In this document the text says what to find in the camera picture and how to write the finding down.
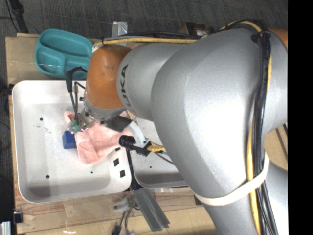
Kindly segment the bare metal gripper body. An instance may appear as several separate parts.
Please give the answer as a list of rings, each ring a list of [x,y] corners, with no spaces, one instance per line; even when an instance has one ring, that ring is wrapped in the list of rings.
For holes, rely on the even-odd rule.
[[[121,109],[112,110],[100,110],[99,112],[93,112],[90,109],[84,108],[79,119],[81,120],[82,130],[93,127],[96,123],[101,126],[107,127],[116,132],[122,133],[130,124],[131,120],[129,118],[123,117]]]

